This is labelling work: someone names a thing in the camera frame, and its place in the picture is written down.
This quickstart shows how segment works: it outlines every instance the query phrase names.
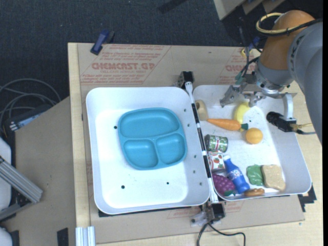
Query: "black floor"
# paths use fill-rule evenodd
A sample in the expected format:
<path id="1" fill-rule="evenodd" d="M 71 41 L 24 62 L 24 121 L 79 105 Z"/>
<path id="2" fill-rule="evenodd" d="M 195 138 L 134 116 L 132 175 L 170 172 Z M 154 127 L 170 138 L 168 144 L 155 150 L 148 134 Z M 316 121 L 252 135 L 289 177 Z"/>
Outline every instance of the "black floor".
<path id="1" fill-rule="evenodd" d="M 265 14 L 262 5 L 247 16 L 238 7 L 220 21 L 213 0 L 0 0 L 0 7 L 0 86 L 39 79 L 61 98 L 69 95 L 68 42 L 94 43 L 102 29 L 109 29 L 117 44 L 240 46 L 239 18 L 255 36 L 255 23 Z M 323 0 L 286 0 L 275 11 L 291 9 L 323 17 Z M 33 81 L 13 88 L 55 99 Z M 0 89 L 0 112 L 17 96 Z M 26 96 L 15 105 L 34 101 Z"/>

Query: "yellow banana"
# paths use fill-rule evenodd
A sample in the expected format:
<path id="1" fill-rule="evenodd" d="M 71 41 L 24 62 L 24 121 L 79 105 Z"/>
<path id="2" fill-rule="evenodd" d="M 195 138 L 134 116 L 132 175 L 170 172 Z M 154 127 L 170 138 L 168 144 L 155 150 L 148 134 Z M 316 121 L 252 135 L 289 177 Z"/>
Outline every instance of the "yellow banana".
<path id="1" fill-rule="evenodd" d="M 250 109 L 248 102 L 242 102 L 234 112 L 234 119 L 243 124 L 244 114 Z"/>

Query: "blue bottle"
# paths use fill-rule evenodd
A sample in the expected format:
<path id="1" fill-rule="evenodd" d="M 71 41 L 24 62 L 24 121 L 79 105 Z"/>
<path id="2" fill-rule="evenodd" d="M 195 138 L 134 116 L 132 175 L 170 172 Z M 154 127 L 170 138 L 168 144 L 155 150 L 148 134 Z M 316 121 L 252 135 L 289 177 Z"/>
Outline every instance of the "blue bottle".
<path id="1" fill-rule="evenodd" d="M 244 175 L 239 167 L 231 162 L 229 155 L 223 156 L 225 169 L 227 171 L 228 179 L 230 179 L 236 187 L 239 194 L 250 189 L 250 185 L 246 182 Z"/>

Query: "blue plate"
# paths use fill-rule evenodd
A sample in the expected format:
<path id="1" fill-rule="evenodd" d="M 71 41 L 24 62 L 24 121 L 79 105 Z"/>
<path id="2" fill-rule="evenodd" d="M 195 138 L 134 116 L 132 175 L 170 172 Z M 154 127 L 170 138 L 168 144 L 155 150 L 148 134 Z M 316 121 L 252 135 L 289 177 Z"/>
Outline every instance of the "blue plate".
<path id="1" fill-rule="evenodd" d="M 173 166 L 187 154 L 181 122 L 166 108 L 138 109 L 123 114 L 118 121 L 118 136 L 127 162 L 139 170 Z"/>

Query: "carrot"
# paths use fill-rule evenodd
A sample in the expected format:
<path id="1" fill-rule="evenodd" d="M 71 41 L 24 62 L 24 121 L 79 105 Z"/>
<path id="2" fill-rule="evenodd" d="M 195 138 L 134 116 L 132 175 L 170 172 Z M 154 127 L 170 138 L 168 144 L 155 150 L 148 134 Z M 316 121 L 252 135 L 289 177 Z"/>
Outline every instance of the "carrot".
<path id="1" fill-rule="evenodd" d="M 248 124 L 241 124 L 235 119 L 227 119 L 227 118 L 209 118 L 207 122 L 214 124 L 220 128 L 227 130 L 239 130 L 241 128 L 248 129 Z"/>

